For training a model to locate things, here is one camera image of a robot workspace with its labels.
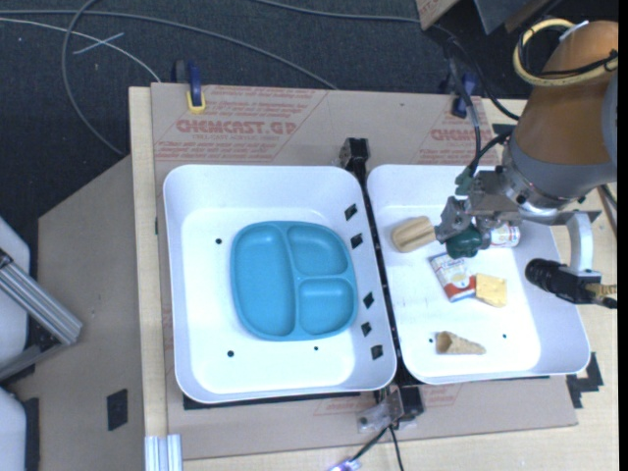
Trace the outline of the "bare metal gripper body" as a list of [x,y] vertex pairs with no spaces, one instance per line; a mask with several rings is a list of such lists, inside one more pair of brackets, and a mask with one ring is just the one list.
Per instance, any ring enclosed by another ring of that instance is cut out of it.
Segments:
[[468,190],[465,211],[487,221],[550,224],[560,211],[560,202],[539,191],[516,169],[494,168],[476,174]]

